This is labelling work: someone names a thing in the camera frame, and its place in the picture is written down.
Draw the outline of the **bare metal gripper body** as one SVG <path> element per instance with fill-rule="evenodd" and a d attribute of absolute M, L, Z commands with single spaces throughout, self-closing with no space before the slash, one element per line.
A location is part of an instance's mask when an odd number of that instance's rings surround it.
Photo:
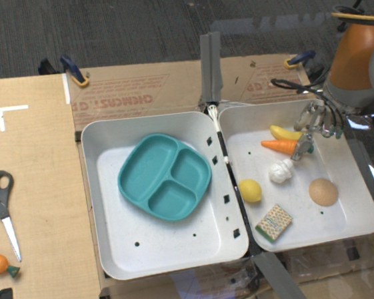
<path fill-rule="evenodd" d="M 293 128 L 297 132 L 303 131 L 309 135 L 318 133 L 325 138 L 341 137 L 341 112 L 329 101 L 314 99 L 304 106 Z"/>

